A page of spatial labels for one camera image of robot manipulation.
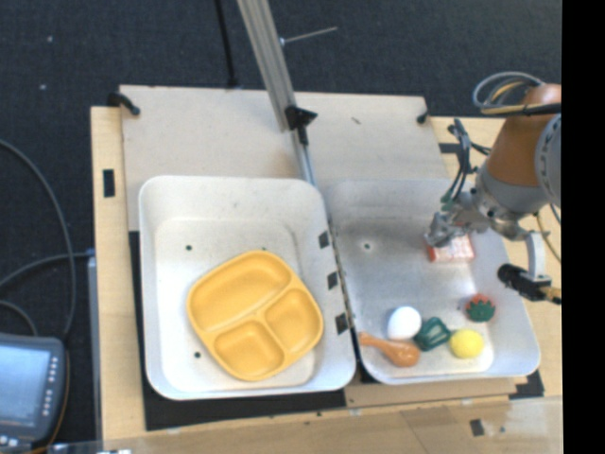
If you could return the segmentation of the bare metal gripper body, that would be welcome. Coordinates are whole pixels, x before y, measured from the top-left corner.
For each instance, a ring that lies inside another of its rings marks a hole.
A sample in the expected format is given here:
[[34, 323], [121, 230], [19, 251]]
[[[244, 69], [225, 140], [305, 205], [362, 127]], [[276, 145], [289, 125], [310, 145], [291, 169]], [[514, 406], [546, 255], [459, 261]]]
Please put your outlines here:
[[468, 234], [491, 229], [508, 240], [521, 241], [528, 236], [528, 230], [520, 225], [523, 217], [483, 190], [447, 192], [441, 197], [441, 210], [435, 213], [430, 228], [446, 227], [448, 241], [451, 241], [449, 231], [452, 227], [464, 227]]

